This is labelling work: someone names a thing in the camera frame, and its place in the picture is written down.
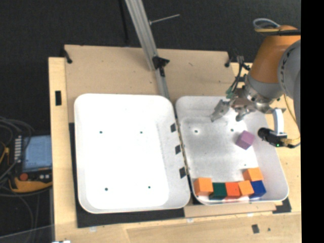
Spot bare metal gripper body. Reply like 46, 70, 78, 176
229, 87, 278, 114

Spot purple cube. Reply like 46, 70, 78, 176
235, 130, 256, 150

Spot white plastic tray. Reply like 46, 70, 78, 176
73, 93, 191, 214
175, 95, 290, 206

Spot orange cube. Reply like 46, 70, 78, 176
242, 167, 264, 182
193, 177, 214, 197
237, 180, 255, 196

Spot blue cube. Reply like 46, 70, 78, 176
249, 180, 267, 199

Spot red-orange cube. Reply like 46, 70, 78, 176
224, 181, 241, 198

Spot green cube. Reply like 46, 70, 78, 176
209, 182, 228, 200

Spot brown cardboard board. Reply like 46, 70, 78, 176
64, 44, 277, 219

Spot black cylinder on white bracket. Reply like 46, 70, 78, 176
257, 108, 288, 148

